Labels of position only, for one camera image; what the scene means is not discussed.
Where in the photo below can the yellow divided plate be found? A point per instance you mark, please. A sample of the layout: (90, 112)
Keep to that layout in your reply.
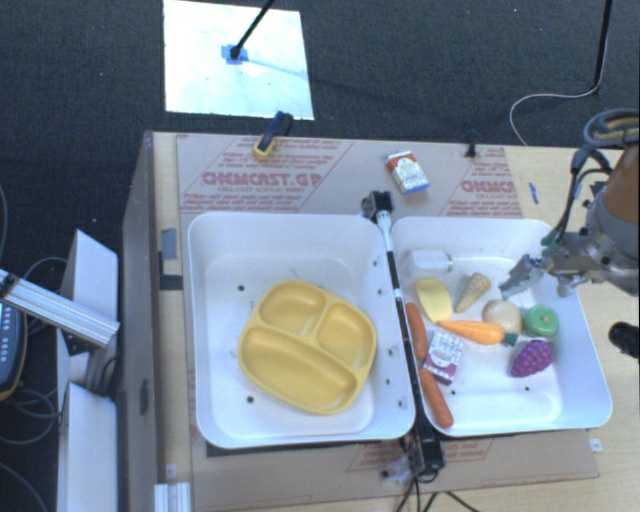
(300, 360)

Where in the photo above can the orange toy carrot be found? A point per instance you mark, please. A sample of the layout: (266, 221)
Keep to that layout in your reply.
(475, 331)

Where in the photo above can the orange toy sausage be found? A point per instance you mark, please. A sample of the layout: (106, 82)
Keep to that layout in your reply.
(436, 398)
(416, 331)

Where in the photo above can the black cylinder on white bracket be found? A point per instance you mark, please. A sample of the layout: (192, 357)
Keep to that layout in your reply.
(626, 340)

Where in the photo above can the green toy apple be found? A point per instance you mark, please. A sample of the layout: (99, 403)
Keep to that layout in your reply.
(541, 321)

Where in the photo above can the red and white carton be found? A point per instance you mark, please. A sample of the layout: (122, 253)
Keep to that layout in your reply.
(407, 172)

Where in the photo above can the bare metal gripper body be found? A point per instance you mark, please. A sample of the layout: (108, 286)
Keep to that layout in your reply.
(580, 262)

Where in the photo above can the purple toy grapes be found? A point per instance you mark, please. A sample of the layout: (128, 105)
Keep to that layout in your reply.
(531, 358)

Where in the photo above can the beige round toy food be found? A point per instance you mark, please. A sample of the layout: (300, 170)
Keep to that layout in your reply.
(501, 316)

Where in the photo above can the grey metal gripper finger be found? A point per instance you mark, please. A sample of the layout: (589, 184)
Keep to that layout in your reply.
(525, 265)
(515, 286)

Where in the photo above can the yellow toy slice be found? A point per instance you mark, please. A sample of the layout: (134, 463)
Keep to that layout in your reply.
(434, 300)

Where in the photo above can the beige toy ice cream cone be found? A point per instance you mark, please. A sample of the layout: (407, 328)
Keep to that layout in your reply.
(474, 291)

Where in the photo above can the brown cardboard board red print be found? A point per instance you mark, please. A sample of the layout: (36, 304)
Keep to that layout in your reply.
(320, 180)

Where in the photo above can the thin black and white rod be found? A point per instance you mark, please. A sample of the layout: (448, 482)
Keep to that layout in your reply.
(400, 305)

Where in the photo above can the purple and white carton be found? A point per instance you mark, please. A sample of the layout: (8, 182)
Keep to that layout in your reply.
(442, 357)

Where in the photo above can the white plastic tray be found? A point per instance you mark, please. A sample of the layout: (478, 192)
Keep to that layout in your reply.
(500, 400)
(225, 320)

